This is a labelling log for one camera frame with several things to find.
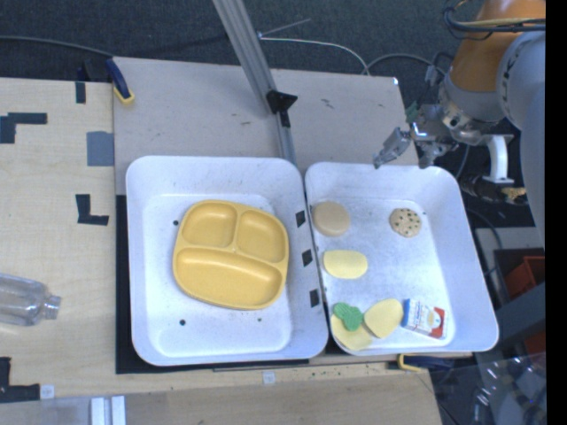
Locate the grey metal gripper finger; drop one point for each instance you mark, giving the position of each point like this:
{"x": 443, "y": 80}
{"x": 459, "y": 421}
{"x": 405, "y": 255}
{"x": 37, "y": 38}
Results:
{"x": 432, "y": 153}
{"x": 392, "y": 146}

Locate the yellow oval crisp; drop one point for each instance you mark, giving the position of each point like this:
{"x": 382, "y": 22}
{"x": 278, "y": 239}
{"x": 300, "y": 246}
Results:
{"x": 384, "y": 318}
{"x": 350, "y": 340}
{"x": 345, "y": 264}

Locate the clear plastic bottle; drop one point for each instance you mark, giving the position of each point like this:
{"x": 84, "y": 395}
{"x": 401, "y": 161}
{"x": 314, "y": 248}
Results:
{"x": 22, "y": 299}

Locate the white red blue carton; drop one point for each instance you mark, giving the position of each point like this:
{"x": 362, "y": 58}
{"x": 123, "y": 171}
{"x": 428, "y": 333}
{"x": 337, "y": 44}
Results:
{"x": 424, "y": 319}

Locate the yellow divided plate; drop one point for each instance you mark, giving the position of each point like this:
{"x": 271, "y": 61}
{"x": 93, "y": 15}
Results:
{"x": 230, "y": 272}

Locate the black cylinder on white bracket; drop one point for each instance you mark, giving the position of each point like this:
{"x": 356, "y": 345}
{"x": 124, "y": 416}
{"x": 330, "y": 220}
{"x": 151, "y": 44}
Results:
{"x": 498, "y": 153}

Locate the tan round bread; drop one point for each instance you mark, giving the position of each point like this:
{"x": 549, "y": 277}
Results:
{"x": 330, "y": 218}

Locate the chocolate chip biscuit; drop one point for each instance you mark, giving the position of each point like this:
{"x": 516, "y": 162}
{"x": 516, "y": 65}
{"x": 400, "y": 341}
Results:
{"x": 405, "y": 222}

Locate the green ridged toy vegetable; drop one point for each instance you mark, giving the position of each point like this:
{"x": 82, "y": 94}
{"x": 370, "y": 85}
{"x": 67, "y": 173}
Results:
{"x": 349, "y": 316}

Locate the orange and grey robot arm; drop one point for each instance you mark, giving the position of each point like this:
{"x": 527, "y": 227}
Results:
{"x": 496, "y": 60}

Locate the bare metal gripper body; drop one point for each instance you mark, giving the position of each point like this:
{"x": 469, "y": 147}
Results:
{"x": 436, "y": 124}

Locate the white plastic tray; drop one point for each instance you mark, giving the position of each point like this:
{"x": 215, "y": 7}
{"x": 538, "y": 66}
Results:
{"x": 398, "y": 272}
{"x": 221, "y": 330}

